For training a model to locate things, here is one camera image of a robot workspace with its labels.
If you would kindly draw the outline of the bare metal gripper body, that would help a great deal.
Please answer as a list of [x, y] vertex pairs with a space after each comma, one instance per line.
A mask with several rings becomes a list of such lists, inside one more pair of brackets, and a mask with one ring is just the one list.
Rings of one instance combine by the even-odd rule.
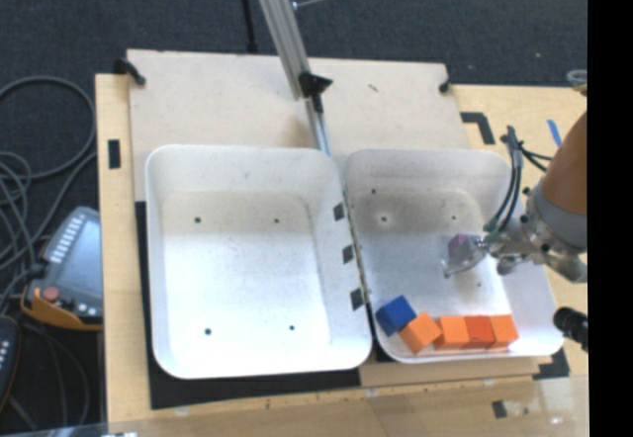
[[588, 265], [582, 257], [587, 240], [587, 218], [575, 214], [563, 213], [546, 221], [538, 212], [529, 212], [486, 224], [488, 251], [503, 274], [531, 262], [549, 267], [571, 283], [586, 283]]

